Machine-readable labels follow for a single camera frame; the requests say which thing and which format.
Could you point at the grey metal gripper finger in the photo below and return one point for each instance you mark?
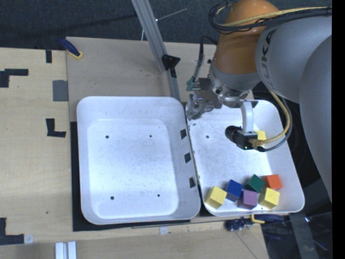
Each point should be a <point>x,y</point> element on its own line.
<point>200,110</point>
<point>190,110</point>

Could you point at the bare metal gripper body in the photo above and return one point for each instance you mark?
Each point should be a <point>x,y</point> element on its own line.
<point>208,92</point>

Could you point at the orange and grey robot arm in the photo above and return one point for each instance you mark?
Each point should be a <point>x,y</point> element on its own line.
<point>291,63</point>

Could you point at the white plastic tray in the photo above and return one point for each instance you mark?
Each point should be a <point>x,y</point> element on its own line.
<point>132,166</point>
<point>223,160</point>

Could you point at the yellow cube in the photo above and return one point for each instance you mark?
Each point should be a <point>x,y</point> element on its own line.
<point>269,198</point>
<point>261,135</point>
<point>216,197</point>

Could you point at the pale wood board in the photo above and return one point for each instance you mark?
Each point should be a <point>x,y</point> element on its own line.
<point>116,69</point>

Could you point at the blue cube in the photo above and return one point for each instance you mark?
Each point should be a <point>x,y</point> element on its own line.
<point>234,189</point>

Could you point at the green cube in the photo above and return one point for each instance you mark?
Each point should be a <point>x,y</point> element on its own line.
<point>255,183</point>

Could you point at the purple cube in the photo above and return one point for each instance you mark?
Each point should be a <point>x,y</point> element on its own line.
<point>248,199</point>

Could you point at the orange cube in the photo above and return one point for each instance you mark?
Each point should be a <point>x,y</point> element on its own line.
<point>274,182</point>

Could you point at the black cylinder on white bracket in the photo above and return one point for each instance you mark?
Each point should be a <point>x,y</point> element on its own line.
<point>240,137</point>

